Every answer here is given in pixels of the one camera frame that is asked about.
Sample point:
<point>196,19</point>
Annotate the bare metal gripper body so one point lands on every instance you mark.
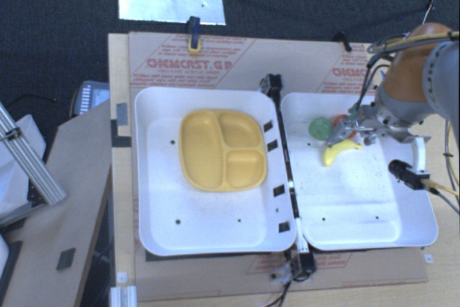
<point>386,120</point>

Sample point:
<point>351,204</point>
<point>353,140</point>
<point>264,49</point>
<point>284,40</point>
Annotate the orange doughnut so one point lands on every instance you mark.
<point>339,117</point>

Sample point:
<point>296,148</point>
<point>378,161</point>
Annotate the white plastic tray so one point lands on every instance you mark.
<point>352,197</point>
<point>215,219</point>

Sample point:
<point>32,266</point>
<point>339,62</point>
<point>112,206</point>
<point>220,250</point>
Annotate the yellow divided plate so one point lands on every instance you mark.
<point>215,151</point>

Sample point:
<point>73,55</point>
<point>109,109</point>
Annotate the black cylinder on white bracket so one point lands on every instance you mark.
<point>406,172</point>

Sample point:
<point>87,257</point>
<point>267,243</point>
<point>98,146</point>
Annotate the brown cardboard board red print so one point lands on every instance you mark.
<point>230,57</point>

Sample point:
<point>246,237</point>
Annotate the yellow banana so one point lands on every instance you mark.
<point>334,152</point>

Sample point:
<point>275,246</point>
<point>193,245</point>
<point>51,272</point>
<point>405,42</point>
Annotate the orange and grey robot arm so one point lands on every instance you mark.
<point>413,75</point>

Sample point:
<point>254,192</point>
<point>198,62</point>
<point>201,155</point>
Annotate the green doughnut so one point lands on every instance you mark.
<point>319,128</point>

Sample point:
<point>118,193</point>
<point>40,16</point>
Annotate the thin black and white rod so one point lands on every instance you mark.
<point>287,161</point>

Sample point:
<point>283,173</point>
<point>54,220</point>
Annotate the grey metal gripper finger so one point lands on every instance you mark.
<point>369,138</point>
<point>336,134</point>

